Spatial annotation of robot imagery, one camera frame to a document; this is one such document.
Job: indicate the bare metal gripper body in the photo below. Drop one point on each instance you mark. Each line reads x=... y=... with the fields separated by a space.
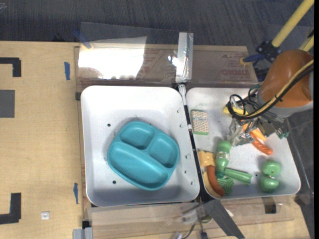
x=270 y=126

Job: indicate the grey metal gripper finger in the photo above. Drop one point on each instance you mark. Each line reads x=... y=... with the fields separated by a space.
x=233 y=131
x=245 y=138

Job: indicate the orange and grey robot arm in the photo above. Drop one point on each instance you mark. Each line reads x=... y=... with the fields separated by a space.
x=286 y=78

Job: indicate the orange carrot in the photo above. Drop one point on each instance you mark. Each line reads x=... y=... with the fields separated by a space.
x=263 y=148

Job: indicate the yellow banana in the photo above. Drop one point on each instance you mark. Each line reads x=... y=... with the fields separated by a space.
x=228 y=110

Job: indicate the green bottle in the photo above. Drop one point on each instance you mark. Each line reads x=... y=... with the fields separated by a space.
x=223 y=155

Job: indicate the green and white patterned packet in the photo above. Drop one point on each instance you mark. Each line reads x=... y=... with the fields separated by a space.
x=200 y=122

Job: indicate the white plastic tray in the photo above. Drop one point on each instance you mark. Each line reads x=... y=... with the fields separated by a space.
x=214 y=101
x=139 y=98

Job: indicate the green cylinder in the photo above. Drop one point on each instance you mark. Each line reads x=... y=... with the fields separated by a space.
x=239 y=175

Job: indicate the yellow cheese wedge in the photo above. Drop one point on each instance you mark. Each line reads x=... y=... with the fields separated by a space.
x=206 y=158

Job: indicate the green pepper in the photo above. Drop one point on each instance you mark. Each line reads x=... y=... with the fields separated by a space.
x=271 y=168
x=269 y=184

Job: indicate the red sausage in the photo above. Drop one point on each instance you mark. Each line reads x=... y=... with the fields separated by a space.
x=214 y=180

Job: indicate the tan bread bun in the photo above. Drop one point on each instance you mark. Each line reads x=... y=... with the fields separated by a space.
x=208 y=185

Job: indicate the blue divided plate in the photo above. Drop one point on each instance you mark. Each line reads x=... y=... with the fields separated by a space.
x=142 y=158

